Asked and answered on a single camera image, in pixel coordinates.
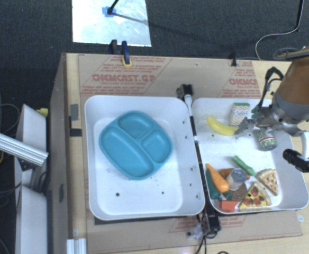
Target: cucumber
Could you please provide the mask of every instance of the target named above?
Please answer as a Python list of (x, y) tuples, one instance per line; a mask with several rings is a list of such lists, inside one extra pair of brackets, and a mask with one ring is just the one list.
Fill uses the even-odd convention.
[(210, 194), (210, 198), (211, 199), (218, 199), (219, 201), (221, 201), (222, 200), (221, 193), (214, 186), (212, 179), (211, 179), (210, 171), (208, 169), (206, 169), (205, 175), (206, 175), (207, 188), (208, 188), (208, 192)]
[(249, 167), (247, 164), (245, 164), (237, 155), (233, 156), (232, 161), (235, 162), (239, 167), (245, 170), (247, 174), (250, 174), (251, 176), (255, 176), (256, 173), (253, 170), (253, 168)]

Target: cardboard box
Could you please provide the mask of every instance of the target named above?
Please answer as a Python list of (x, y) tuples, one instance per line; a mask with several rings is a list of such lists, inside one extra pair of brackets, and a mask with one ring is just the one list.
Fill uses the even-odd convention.
[[(192, 84), (200, 97), (260, 98), (251, 61), (201, 58), (132, 57), (125, 69), (121, 56), (63, 54), (50, 103), (51, 181), (49, 212), (54, 253), (66, 253), (66, 239), (87, 238), (87, 251), (120, 253), (197, 245), (187, 236), (197, 217), (102, 222), (88, 206), (84, 104), (92, 95), (171, 96)], [(213, 242), (292, 237), (302, 234), (295, 211), (221, 217)]]

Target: cardboard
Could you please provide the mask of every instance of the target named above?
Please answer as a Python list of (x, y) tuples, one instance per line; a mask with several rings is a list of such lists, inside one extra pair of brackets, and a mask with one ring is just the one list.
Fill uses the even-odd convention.
[[(66, 147), (67, 166), (62, 177), (67, 175), (66, 212), (69, 214), (68, 223), (63, 223), (63, 227), (68, 231), (69, 238), (87, 238), (87, 251), (90, 254), (197, 245), (199, 242), (196, 239), (187, 236), (187, 232), (198, 224), (196, 216), (121, 222), (102, 222), (93, 217), (87, 204), (84, 103), (95, 94), (175, 96), (175, 91), (181, 84), (193, 85), (194, 99), (259, 98), (260, 89), (252, 62), (239, 61), (235, 68), (231, 67), (231, 61), (221, 59), (131, 57), (134, 68), (125, 69), (121, 56), (66, 54), (64, 59), (66, 67), (59, 69), (58, 76), (64, 74), (66, 89), (63, 90), (64, 95), (54, 90), (58, 96), (53, 101), (56, 105), (65, 103), (67, 106), (54, 112), (65, 112), (61, 117), (67, 122), (67, 118), (71, 117), (71, 105), (77, 105), (80, 110), (78, 117), (74, 116), (75, 120), (70, 121), (70, 125), (63, 122), (58, 127), (67, 130), (70, 128), (70, 133), (82, 133), (81, 136), (65, 136), (67, 140), (62, 144)], [(63, 96), (60, 103), (55, 102), (57, 97)], [(55, 135), (51, 138), (54, 139), (54, 146), (60, 139)], [(59, 183), (55, 183), (57, 173), (53, 173), (51, 180), (53, 176), (54, 185), (51, 187), (58, 189)], [(56, 219), (60, 213), (59, 208), (54, 208), (53, 218)], [(208, 240), (208, 243), (294, 237), (302, 234), (295, 211), (225, 216), (221, 217), (221, 223), (222, 230), (216, 238)], [(56, 251), (56, 240), (61, 243), (61, 237), (54, 239), (55, 253), (64, 253)]]

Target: black carpet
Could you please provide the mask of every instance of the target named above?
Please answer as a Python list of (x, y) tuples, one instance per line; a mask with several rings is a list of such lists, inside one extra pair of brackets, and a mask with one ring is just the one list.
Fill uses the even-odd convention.
[[(264, 35), (292, 30), (299, 0), (146, 0), (152, 47), (131, 47), (145, 56), (255, 57)], [(71, 0), (0, 0), (0, 89), (3, 103), (47, 107), (61, 52), (107, 53), (100, 44), (72, 42)], [(262, 59), (284, 47), (309, 45), (309, 0), (300, 29), (264, 39)], [(15, 121), (3, 109), (3, 129)], [(0, 166), (0, 190), (14, 186), (13, 163)], [(0, 237), (14, 253), (15, 207), (0, 209)]]

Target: metal sheet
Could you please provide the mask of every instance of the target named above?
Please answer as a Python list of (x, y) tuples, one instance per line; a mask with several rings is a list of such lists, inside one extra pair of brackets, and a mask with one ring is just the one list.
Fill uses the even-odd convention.
[(115, 0), (72, 0), (74, 42), (109, 44), (117, 39), (132, 46), (151, 46), (145, 0), (119, 0), (114, 15), (106, 10)]

